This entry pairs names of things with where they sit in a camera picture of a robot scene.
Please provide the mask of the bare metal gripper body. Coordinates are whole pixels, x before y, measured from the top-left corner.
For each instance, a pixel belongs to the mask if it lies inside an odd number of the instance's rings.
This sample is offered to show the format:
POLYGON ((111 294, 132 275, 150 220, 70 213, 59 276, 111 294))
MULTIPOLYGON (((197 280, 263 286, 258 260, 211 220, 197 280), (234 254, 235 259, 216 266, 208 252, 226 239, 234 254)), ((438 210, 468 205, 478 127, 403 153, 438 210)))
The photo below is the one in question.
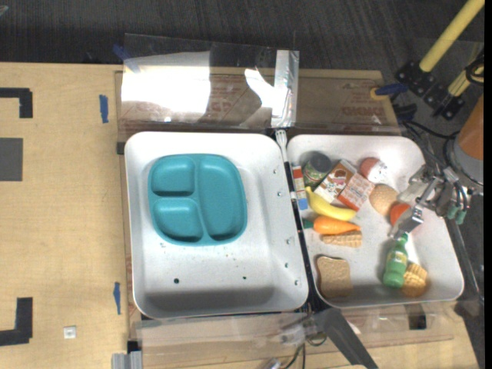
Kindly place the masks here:
POLYGON ((422 165, 408 180, 423 182, 427 189, 415 203, 435 213, 457 213, 461 209, 461 185, 451 167, 422 165))

